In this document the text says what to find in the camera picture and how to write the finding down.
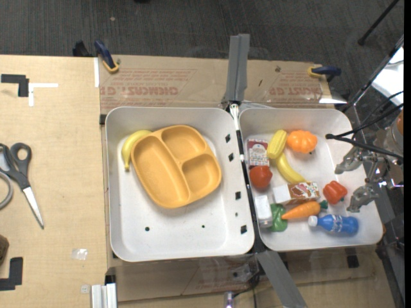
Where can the red bell pepper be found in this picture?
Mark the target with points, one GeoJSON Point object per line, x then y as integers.
{"type": "Point", "coordinates": [334, 192]}

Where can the white plastic tray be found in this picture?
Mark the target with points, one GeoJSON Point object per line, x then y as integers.
{"type": "Point", "coordinates": [180, 236]}
{"type": "Point", "coordinates": [321, 172]}

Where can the red and white carton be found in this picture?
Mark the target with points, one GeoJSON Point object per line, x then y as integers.
{"type": "Point", "coordinates": [257, 152]}

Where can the white and orange carton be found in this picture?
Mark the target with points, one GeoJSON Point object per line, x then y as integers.
{"type": "Point", "coordinates": [297, 192]}

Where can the orange divided plate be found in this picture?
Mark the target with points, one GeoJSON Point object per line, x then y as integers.
{"type": "Point", "coordinates": [175, 167]}

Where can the yellow banana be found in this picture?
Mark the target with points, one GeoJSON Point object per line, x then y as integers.
{"type": "Point", "coordinates": [130, 143]}
{"type": "Point", "coordinates": [287, 170]}

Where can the orange pumpkin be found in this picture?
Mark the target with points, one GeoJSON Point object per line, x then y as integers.
{"type": "Point", "coordinates": [302, 141]}

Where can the brown cardboard board red print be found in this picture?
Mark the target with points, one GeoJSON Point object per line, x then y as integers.
{"type": "Point", "coordinates": [167, 85]}

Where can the blue bottle white cap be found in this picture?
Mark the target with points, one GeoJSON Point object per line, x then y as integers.
{"type": "Point", "coordinates": [337, 224]}

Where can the small white bottle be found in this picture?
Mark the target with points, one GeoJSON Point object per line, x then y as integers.
{"type": "Point", "coordinates": [263, 208]}

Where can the orange carrot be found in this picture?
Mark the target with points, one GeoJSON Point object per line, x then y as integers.
{"type": "Point", "coordinates": [302, 210]}

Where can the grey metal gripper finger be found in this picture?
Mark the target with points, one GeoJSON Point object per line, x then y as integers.
{"type": "Point", "coordinates": [348, 163]}
{"type": "Point", "coordinates": [361, 197]}

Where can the yellow corn cob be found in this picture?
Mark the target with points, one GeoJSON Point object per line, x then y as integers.
{"type": "Point", "coordinates": [276, 143]}

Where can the red tomato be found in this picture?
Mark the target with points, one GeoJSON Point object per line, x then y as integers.
{"type": "Point", "coordinates": [260, 176]}

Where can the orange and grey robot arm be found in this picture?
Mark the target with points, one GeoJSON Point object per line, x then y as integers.
{"type": "Point", "coordinates": [400, 124]}

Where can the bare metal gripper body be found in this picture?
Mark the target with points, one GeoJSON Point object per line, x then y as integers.
{"type": "Point", "coordinates": [382, 168]}

